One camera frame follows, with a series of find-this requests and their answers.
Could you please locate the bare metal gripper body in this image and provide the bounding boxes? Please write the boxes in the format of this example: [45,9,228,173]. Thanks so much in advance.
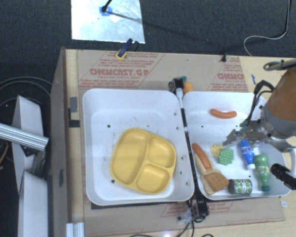
[240,119,296,153]

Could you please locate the green grapes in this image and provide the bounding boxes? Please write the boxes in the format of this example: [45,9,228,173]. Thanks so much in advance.
[218,147,235,166]

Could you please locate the yellow lumpy toy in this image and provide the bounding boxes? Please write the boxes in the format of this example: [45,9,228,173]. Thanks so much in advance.
[210,143,224,158]

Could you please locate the white plastic tray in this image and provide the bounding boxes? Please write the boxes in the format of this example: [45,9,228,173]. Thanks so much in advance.
[182,90,292,202]
[82,87,196,206]

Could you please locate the blue bottle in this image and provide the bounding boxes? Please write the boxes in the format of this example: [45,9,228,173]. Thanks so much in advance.
[238,139,257,171]

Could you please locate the orange sausage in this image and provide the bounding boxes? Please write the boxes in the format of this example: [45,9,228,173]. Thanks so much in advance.
[210,108,238,119]

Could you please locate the hot dog in bun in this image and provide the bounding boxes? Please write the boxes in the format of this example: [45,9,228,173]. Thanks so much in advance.
[191,142,216,175]

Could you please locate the green bottle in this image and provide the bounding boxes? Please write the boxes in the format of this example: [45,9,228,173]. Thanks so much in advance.
[252,154,272,192]

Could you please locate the brown waffle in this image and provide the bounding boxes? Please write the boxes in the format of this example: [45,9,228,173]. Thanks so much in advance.
[205,169,230,193]

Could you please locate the thin black and white rod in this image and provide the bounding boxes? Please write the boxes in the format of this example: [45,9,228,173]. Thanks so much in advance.
[176,87,204,208]

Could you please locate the green can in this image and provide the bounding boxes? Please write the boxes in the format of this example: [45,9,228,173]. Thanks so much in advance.
[227,178,253,196]

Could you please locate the tan bread slice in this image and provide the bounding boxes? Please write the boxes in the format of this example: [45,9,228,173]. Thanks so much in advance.
[200,173,222,196]

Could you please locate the orange carrot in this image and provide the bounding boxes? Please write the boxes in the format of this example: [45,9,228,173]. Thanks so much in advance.
[181,76,194,95]

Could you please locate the yellow divided plate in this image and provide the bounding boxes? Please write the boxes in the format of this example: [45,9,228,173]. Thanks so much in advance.
[109,127,178,196]

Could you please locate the brown cardboard board, red print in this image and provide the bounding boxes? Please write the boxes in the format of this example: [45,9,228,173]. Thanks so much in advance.
[76,49,286,237]

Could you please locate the black cylinder on white bracket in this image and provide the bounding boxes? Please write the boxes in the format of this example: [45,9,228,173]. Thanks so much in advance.
[270,147,296,191]

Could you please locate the black block with thin wires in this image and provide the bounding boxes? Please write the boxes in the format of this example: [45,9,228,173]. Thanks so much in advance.
[168,77,186,93]
[177,200,211,224]

